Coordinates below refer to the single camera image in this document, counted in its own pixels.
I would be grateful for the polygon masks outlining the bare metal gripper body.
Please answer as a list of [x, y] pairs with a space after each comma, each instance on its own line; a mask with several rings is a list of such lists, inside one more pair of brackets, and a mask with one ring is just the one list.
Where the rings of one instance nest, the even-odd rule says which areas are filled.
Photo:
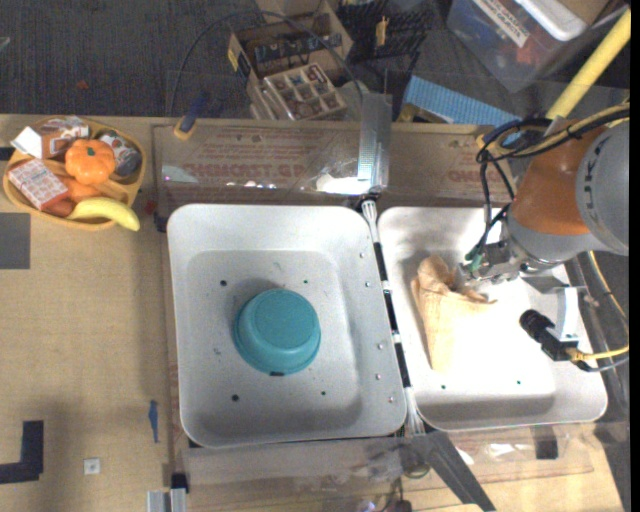
[[457, 287], [479, 288], [512, 281], [534, 258], [514, 240], [476, 244], [457, 266]]

